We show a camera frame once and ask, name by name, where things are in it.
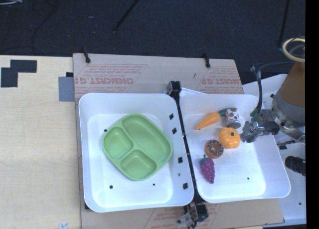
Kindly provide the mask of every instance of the orange pumpkin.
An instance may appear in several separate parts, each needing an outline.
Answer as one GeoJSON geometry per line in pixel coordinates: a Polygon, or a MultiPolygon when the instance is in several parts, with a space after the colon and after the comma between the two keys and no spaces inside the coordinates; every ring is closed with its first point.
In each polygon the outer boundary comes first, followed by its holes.
{"type": "Polygon", "coordinates": [[[236,148],[240,143],[240,135],[238,131],[236,131],[232,127],[224,127],[219,131],[218,134],[219,142],[225,148],[236,148]]]}

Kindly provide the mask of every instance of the toy carrot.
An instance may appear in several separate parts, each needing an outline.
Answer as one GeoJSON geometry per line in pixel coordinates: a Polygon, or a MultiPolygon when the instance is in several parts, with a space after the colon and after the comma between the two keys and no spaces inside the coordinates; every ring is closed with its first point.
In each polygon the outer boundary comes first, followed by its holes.
{"type": "Polygon", "coordinates": [[[219,112],[213,112],[207,115],[196,127],[195,130],[200,130],[201,128],[204,128],[206,126],[212,125],[214,123],[217,123],[220,119],[220,115],[224,112],[224,110],[221,110],[219,112]]]}

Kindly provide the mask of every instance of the chocolate donut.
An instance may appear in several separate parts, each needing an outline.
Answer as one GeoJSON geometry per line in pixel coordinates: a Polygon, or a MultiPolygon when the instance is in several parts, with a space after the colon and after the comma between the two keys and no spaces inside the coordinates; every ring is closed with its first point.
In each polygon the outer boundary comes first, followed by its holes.
{"type": "Polygon", "coordinates": [[[204,150],[205,154],[213,159],[219,158],[224,153],[223,145],[215,139],[207,141],[204,150]]]}

